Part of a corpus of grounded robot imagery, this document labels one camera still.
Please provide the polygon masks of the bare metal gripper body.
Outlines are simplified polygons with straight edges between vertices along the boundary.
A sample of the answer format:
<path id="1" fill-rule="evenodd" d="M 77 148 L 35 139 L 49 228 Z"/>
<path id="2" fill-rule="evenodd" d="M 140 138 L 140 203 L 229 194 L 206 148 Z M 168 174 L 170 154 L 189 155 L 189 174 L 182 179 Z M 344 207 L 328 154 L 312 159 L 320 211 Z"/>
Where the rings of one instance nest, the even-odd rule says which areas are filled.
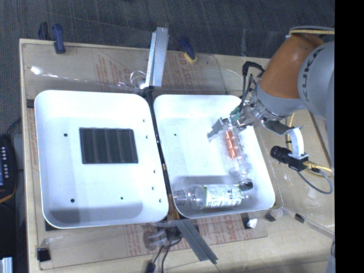
<path id="1" fill-rule="evenodd" d="M 267 122 L 269 117 L 258 108 L 256 103 L 241 102 L 235 107 L 227 117 L 228 126 L 234 129 L 233 124 L 238 122 L 249 126 L 259 126 L 263 122 Z"/>

